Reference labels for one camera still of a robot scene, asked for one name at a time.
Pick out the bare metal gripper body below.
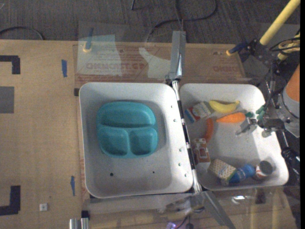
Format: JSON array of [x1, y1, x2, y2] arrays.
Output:
[[258, 105, 301, 138]]

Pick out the orange carrot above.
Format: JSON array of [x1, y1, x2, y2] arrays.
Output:
[[215, 112, 254, 125]]

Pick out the white plastic tray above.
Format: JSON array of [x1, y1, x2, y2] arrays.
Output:
[[78, 82, 194, 199], [178, 83, 290, 192]]

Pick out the yellow banana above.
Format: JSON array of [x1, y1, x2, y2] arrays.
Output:
[[209, 100, 241, 114]]

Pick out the orange sausage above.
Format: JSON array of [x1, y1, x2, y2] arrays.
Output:
[[204, 117, 214, 143]]

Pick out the blue bottle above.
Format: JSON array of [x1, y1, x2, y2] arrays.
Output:
[[228, 163, 256, 184]]

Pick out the red and white can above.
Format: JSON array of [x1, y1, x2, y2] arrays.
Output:
[[253, 160, 275, 180]]

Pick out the brown carton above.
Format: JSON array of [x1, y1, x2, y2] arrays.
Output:
[[191, 137, 212, 164]]

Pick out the beige patterned carton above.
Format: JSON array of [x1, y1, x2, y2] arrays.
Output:
[[207, 158, 237, 186]]

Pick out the white carton red blue print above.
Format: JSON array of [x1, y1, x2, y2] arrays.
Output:
[[184, 101, 213, 124]]

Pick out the thin black and white rod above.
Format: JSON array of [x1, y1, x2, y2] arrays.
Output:
[[171, 80, 203, 193]]

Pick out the brown cardboard board red print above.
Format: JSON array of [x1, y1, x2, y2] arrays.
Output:
[[72, 42, 248, 200]]

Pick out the blue divided plate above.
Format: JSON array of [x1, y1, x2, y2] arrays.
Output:
[[96, 100, 159, 159]]

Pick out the black cylinder on white bracket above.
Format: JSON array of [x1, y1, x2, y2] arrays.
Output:
[[281, 146, 301, 174]]

